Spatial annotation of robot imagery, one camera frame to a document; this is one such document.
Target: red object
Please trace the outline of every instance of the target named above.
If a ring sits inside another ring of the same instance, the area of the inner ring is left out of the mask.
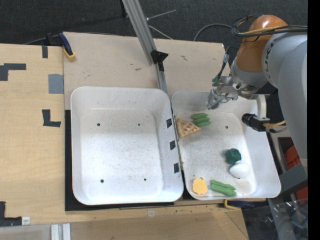
[[[297,149],[295,146],[290,147],[285,153],[284,157],[288,166],[288,169],[299,165],[301,163]],[[308,199],[308,187],[299,190],[296,192],[296,196],[298,199],[303,202],[304,200]]]

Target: toy pizza slice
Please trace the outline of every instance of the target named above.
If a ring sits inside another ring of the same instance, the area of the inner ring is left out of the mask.
[[[196,126],[193,123],[183,121],[180,118],[176,121],[176,126],[180,138],[184,138],[201,131],[200,127]]]

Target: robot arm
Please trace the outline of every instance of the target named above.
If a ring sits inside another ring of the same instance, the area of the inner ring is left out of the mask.
[[[208,109],[236,100],[250,99],[266,83],[278,89],[286,125],[301,158],[308,158],[308,30],[266,34],[288,27],[282,19],[258,17],[243,39],[228,77],[221,77],[209,95]]]

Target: wooden table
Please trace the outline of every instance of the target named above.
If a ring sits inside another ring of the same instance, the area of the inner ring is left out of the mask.
[[[26,65],[26,70],[9,69],[7,81],[0,81],[0,201],[6,202],[5,216],[30,217],[32,225],[39,225],[138,221],[147,219],[151,209],[157,218],[181,216],[186,221],[195,214],[210,214],[225,239],[247,239],[243,217],[234,213],[230,219],[230,211],[217,205],[221,201],[181,199],[170,207],[65,211],[65,110],[70,109],[72,91],[80,86],[158,87],[155,67],[148,65],[136,37],[65,35],[75,60],[69,60],[61,47],[49,46],[46,58],[41,46],[0,45],[0,66]],[[210,91],[222,66],[222,44],[162,39],[155,43],[169,54],[164,67],[170,96],[184,90]],[[52,75],[64,77],[64,94],[50,93]],[[60,127],[44,126],[43,110],[50,110],[51,121],[61,122]]]

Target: white toy egg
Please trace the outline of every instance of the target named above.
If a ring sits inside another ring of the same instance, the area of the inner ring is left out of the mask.
[[[250,167],[246,163],[238,163],[230,168],[230,173],[233,177],[244,179],[250,174]]]

